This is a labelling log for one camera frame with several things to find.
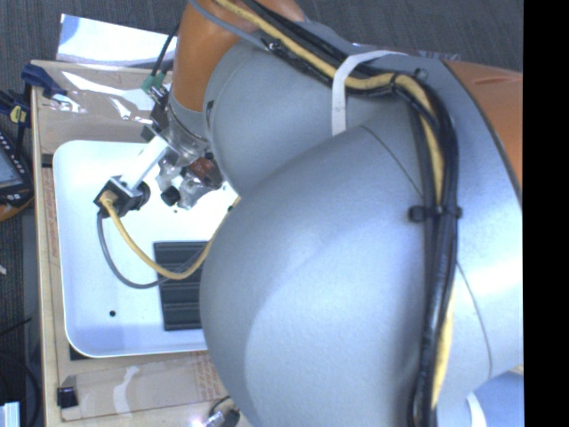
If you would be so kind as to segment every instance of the carpeted floor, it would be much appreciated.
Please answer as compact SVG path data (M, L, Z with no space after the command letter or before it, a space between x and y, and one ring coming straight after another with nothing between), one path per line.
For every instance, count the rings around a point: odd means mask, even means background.
M462 60L523 69L524 0L296 0L312 20L353 42L458 53ZM54 59L60 15L72 14L168 33L184 0L0 0L0 90L22 90L20 71L32 59ZM0 130L16 128L0 116ZM29 133L25 140L30 155ZM21 218L0 223L0 331L24 319ZM0 336L0 350L21 357L23 328ZM24 398L25 376L0 360L0 383Z

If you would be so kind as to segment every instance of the black cable clamp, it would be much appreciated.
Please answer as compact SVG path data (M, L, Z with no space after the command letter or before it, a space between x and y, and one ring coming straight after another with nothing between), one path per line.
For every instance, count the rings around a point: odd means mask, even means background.
M456 218L462 217L462 208L457 205L433 205L425 207L424 205L414 205L409 208L409 220L415 223L421 223L428 218L439 217L443 214L454 215Z

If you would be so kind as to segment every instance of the gray carpet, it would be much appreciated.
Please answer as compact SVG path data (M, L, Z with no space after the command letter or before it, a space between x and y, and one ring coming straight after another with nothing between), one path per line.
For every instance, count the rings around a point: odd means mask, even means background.
M312 20L353 42L458 53L466 61L523 69L524 0L296 1ZM0 90L21 91L23 65L55 57L62 13L168 33L183 7L183 0L0 0ZM5 116L0 129L15 139ZM28 156L30 145L28 134ZM0 276L0 330L24 319L21 236L19 216L0 223L0 264L9 272ZM0 350L21 357L23 330L0 337ZM21 371L0 360L0 377L13 397L24 397Z

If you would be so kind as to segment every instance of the white tray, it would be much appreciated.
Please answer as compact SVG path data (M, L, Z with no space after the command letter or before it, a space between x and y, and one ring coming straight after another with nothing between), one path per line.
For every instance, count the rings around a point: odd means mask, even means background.
M71 345L94 358L205 350L201 329L165 331L158 287L139 290L121 283L108 268L97 237L98 207L93 200L113 175L120 175L144 144L71 141L53 158L60 239L65 329ZM154 257L156 241L208 240L236 193L225 187L202 197L189 211L168 207L154 178L152 195L139 210L128 213L124 226L137 244ZM110 219L103 222L116 266L132 281L156 280L126 245Z

